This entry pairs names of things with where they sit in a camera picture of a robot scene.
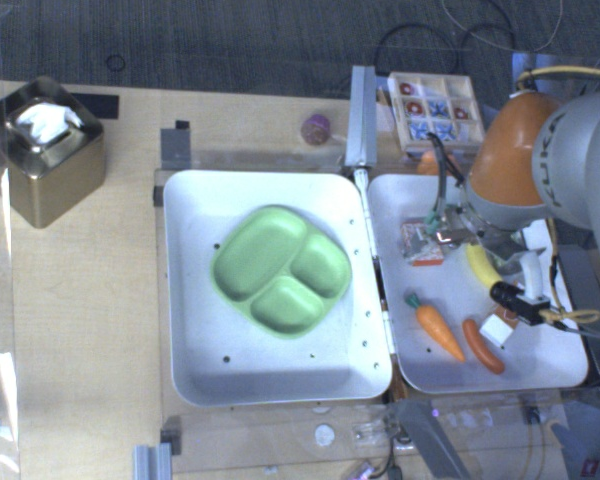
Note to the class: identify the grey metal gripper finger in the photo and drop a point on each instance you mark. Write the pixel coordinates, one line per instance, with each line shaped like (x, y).
(442, 238)
(420, 244)

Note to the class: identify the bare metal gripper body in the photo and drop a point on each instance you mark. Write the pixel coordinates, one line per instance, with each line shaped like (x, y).
(457, 228)

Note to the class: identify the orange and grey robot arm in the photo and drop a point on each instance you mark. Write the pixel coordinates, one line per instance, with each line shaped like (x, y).
(570, 158)

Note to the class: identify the clear and orange packet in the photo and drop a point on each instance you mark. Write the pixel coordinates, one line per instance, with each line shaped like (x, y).
(427, 259)

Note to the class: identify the white plastic tray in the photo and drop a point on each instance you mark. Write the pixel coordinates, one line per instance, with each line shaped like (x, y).
(430, 278)
(260, 368)

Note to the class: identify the yellow banana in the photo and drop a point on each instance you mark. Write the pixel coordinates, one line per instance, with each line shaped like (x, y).
(482, 268)

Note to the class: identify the thin black and white rod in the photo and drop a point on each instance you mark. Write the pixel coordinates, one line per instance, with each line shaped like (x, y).
(371, 228)

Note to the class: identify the orange ball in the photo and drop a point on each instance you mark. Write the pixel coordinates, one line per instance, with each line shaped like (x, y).
(427, 164)

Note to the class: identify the orange carrot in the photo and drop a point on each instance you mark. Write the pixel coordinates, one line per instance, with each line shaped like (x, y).
(437, 325)

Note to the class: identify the brown packet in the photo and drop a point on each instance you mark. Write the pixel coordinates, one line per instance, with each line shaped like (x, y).
(507, 314)

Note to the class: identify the white cube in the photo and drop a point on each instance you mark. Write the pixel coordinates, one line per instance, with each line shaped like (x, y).
(496, 330)

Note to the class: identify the wooden box with tiles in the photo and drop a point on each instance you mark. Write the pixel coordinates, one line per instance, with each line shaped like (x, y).
(437, 113)

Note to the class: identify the red sausage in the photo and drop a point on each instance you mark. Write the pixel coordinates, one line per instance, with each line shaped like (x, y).
(482, 348)

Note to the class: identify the green divided plate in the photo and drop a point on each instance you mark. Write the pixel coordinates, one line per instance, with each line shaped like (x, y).
(280, 273)

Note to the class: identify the pale wood board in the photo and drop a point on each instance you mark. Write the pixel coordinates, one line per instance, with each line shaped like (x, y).
(260, 438)

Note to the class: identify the gold tissue box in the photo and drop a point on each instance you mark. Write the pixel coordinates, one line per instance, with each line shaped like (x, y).
(45, 168)

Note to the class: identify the black cylinder on white bracket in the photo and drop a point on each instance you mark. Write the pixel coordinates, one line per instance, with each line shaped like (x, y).
(517, 303)

